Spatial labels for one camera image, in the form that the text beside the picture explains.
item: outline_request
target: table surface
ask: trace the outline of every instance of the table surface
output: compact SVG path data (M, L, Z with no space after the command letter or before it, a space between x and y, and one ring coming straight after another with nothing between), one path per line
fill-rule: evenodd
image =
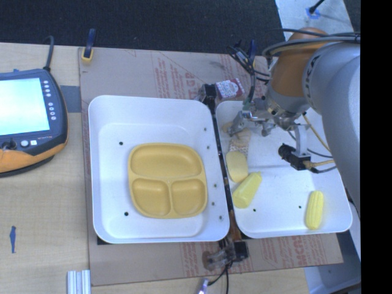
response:
M0 72L42 68L48 45L0 43ZM79 86L78 47L55 46L51 72ZM81 114L69 113L69 142L36 170L0 178L0 293L67 293L71 270L89 269ZM10 232L16 227L15 252ZM93 287L91 293L194 294L199 277ZM229 293L309 293L303 268L229 275ZM208 294L225 293L222 277Z

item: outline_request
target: white screen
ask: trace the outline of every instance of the white screen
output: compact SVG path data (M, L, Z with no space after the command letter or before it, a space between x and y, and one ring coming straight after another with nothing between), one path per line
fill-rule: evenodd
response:
M39 78L0 81L0 135L49 129Z

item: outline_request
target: cardboard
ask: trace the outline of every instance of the cardboard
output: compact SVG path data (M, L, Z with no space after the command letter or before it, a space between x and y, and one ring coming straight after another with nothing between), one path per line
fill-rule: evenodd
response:
M203 266L203 253L220 250L218 242L107 244L92 225L88 105L104 95L193 99L203 84L238 78L245 92L249 74L229 55L171 51L96 48L91 62L80 59L81 113L85 156L86 201L91 283L93 286L212 276L221 273ZM267 73L266 61L256 57L256 69ZM255 97L265 86L257 82ZM249 258L229 273L279 270L342 262L336 234L245 239Z

